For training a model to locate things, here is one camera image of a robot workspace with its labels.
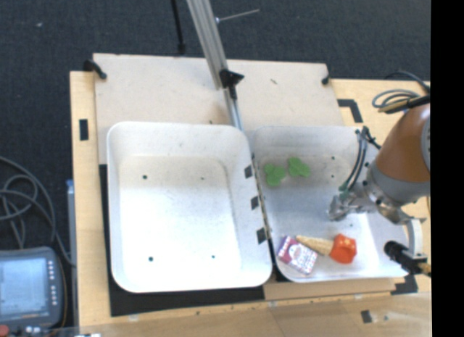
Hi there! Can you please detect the purple and white packet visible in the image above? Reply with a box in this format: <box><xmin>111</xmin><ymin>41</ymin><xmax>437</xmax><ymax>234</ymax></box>
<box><xmin>276</xmin><ymin>235</ymin><xmax>320</xmax><ymax>276</ymax></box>

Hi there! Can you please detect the black cylinder on white bracket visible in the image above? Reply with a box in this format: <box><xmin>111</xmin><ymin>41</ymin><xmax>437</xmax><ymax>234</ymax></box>
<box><xmin>383</xmin><ymin>217</ymin><xmax>429</xmax><ymax>275</ymax></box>

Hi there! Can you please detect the green toy broccoli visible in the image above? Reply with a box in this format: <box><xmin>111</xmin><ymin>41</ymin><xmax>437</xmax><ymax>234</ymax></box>
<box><xmin>263</xmin><ymin>162</ymin><xmax>287</xmax><ymax>188</ymax></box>
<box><xmin>286</xmin><ymin>157</ymin><xmax>312</xmax><ymax>179</ymax></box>

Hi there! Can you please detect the beige ice cream cone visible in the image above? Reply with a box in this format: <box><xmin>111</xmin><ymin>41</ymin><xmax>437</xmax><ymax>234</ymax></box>
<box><xmin>295</xmin><ymin>234</ymin><xmax>334</xmax><ymax>257</ymax></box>

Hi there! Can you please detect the pale wood board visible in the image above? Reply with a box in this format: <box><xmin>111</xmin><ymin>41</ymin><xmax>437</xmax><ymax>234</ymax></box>
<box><xmin>92</xmin><ymin>52</ymin><xmax>397</xmax><ymax>301</ymax></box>

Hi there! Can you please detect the white plastic tray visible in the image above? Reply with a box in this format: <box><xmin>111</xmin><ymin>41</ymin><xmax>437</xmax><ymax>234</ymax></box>
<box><xmin>249</xmin><ymin>125</ymin><xmax>411</xmax><ymax>284</ymax></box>
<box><xmin>106</xmin><ymin>121</ymin><xmax>273</xmax><ymax>294</ymax></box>

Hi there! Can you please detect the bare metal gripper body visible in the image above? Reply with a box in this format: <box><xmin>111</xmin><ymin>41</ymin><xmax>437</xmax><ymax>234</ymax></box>
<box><xmin>346</xmin><ymin>180</ymin><xmax>428</xmax><ymax>226</ymax></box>

